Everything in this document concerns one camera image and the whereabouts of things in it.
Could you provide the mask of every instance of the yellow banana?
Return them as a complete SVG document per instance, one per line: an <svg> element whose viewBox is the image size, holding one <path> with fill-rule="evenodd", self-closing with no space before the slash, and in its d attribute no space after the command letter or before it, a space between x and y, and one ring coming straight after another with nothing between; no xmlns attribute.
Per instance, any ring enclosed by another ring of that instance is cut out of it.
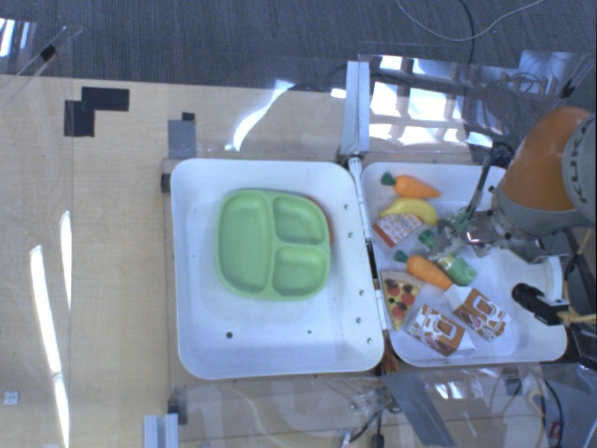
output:
<svg viewBox="0 0 597 448"><path fill-rule="evenodd" d="M436 209L430 203L417 198L396 199L387 209L380 212L381 217L389 214L414 214L430 226L436 226L439 219Z"/></svg>

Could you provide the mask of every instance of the chocolate milk carton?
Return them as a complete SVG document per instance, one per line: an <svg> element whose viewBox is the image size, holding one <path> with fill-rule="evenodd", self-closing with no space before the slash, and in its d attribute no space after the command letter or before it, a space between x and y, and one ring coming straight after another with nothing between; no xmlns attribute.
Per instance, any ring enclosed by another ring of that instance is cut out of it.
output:
<svg viewBox="0 0 597 448"><path fill-rule="evenodd" d="M506 330L510 315L475 288L452 286L445 294L452 312L485 340Z"/></svg>
<svg viewBox="0 0 597 448"><path fill-rule="evenodd" d="M453 354L456 350L462 355L475 350L464 328L428 305L421 307L406 327L406 332L443 356Z"/></svg>

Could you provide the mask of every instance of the white tray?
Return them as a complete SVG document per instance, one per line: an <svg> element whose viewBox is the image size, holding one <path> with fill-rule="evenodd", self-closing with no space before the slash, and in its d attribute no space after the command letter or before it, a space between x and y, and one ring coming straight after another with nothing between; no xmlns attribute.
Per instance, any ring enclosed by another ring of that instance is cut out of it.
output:
<svg viewBox="0 0 597 448"><path fill-rule="evenodd" d="M383 337L352 177L336 164L188 160L172 174L178 351L204 379L364 371ZM215 225L236 189L314 198L334 243L326 286L304 301L261 301L229 291L215 271Z"/></svg>
<svg viewBox="0 0 597 448"><path fill-rule="evenodd" d="M417 163L373 163L363 173L363 186L371 224L379 212L396 198L394 189L381 184L385 172L392 175L413 175L441 190L441 197L430 202L440 217L466 206L479 180L480 167L455 164ZM497 186L504 170L492 168L486 188ZM479 209L489 208L491 194L485 191ZM421 227L401 245L391 249L373 231L373 247L378 270L406 271L405 264L393 261L398 248L405 253L424 254L424 246L417 235L426 227ZM472 286L486 294L511 316L512 323L505 333L493 342L486 342L472 330L471 338L477 350L464 357L457 353L444 357L426 345L409 336L404 330L391 330L392 346L396 353L411 365L418 367L488 365L495 363L521 363L555 360L566 349L567 339L563 326L548 327L520 307L511 298L512 288L519 282L539 287L554 299L562 295L562 268L557 258L549 258L545 263L531 265L507 250L494 250L485 258L477 258L467 247L461 254L479 273ZM439 289L423 286L411 310L418 310L423 303L438 309L442 314L457 320L449 310L448 303ZM388 327L392 327L386 314Z"/></svg>

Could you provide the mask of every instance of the white cable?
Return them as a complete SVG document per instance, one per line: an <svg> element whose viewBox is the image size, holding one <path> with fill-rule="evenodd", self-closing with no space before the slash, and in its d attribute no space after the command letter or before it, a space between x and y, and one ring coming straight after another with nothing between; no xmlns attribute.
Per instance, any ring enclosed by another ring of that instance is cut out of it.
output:
<svg viewBox="0 0 597 448"><path fill-rule="evenodd" d="M536 5L539 5L540 3L545 2L546 0L537 0L536 2L533 2L532 4L529 5L525 5L524 7L520 7L517 8L515 10L509 11L508 13L505 13L504 15L502 15L500 18L498 18L497 20L495 20L491 25L489 25L485 30L483 30L482 32L479 32L477 34L474 34L472 36L468 36L466 38L453 38L451 36L445 36L442 34L439 34L433 30L431 30L431 28L423 25L420 21L418 21L417 19L415 19L412 15L410 15L408 13L407 10L405 10L401 5L399 0L396 0L396 4L398 5L398 8L400 8L400 10L402 10L402 13L404 13L407 17L409 17L414 23L416 23L417 25L419 25L421 28L423 28L426 32L430 33L431 35L437 36L438 38L442 38L444 40L448 40L448 41L453 41L453 42L465 42L465 41L470 41L470 40L474 40L476 38L479 38L480 36L485 35L487 32L489 32L497 23L499 23L500 21L502 21L503 19L510 17L512 15L514 15L515 13L519 13L522 12L523 10L526 10L528 8L534 7Z"/></svg>

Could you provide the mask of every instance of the gray carpet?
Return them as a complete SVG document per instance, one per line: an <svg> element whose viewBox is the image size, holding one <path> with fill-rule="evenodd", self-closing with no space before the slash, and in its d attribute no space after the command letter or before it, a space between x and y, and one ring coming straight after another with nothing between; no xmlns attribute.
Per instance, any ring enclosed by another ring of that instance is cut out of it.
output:
<svg viewBox="0 0 597 448"><path fill-rule="evenodd" d="M402 1L441 33L470 35L457 0ZM534 0L464 1L478 31ZM524 49L594 59L596 5L548 0L514 15L475 41L473 62L515 67ZM248 87L284 77L323 89L359 54L465 62L471 50L470 42L450 43L415 26L394 0L0 0L0 16L84 27L74 45L75 77ZM571 103L595 109L594 70Z"/></svg>

